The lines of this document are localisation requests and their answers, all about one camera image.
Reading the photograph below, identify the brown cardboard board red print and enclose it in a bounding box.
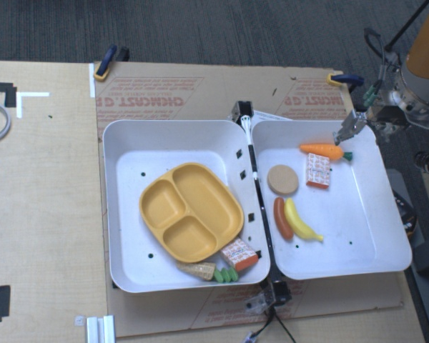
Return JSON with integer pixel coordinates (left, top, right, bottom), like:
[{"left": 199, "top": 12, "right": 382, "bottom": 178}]
[{"left": 94, "top": 61, "right": 405, "bottom": 339}]

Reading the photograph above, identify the white paper sheet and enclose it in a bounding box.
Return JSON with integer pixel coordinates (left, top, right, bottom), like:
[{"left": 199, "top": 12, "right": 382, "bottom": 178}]
[{"left": 252, "top": 109, "right": 295, "bottom": 123}]

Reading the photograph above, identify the orange sausage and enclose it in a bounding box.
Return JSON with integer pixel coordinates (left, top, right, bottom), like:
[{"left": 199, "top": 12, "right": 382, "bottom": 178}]
[{"left": 273, "top": 197, "right": 295, "bottom": 241}]

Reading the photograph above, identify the thin black and white rod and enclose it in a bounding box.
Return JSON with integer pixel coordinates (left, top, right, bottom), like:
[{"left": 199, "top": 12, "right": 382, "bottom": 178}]
[{"left": 240, "top": 116, "right": 279, "bottom": 282}]

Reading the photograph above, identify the beige waffle cone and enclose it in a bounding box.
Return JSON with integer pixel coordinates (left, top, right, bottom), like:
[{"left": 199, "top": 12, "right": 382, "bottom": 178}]
[{"left": 175, "top": 261, "right": 217, "bottom": 282}]

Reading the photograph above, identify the orange and white carton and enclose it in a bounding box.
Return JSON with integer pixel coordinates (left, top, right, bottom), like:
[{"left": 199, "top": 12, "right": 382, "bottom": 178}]
[
  {"left": 305, "top": 152, "right": 332, "bottom": 190},
  {"left": 220, "top": 237, "right": 260, "bottom": 272}
]

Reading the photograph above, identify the yellow banana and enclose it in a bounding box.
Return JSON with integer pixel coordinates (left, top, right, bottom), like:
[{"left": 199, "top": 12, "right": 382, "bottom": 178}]
[{"left": 284, "top": 197, "right": 325, "bottom": 243}]

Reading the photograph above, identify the white plastic tray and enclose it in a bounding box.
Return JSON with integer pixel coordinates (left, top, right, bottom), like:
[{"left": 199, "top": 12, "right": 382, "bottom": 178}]
[
  {"left": 251, "top": 119, "right": 413, "bottom": 282},
  {"left": 102, "top": 119, "right": 272, "bottom": 294}
]

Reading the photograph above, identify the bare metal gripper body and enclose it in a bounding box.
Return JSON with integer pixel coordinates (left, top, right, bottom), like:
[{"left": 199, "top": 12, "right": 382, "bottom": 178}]
[{"left": 365, "top": 84, "right": 429, "bottom": 131}]

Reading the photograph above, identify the tan round biscuit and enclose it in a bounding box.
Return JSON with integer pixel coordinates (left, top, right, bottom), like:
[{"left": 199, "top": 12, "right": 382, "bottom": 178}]
[{"left": 267, "top": 164, "right": 300, "bottom": 197}]

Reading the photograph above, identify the green ribbed toy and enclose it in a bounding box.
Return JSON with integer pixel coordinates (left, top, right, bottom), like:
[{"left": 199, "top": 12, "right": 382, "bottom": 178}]
[{"left": 212, "top": 267, "right": 240, "bottom": 284}]

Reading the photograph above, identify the yellow divided plate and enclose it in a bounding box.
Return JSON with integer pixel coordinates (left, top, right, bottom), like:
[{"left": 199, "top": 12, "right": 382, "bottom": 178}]
[{"left": 139, "top": 161, "right": 245, "bottom": 264}]

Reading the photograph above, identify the black block with thin wires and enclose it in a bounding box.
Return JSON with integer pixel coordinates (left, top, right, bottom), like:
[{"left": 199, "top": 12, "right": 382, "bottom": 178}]
[
  {"left": 244, "top": 279, "right": 293, "bottom": 316},
  {"left": 230, "top": 100, "right": 255, "bottom": 123}
]

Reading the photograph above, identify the orange carrot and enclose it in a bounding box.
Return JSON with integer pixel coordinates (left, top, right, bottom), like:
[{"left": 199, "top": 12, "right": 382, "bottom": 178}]
[{"left": 299, "top": 143, "right": 354, "bottom": 163}]

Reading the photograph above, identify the black cylinder on white bracket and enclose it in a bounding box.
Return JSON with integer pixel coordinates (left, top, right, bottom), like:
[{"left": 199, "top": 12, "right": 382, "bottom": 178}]
[{"left": 413, "top": 150, "right": 429, "bottom": 174}]

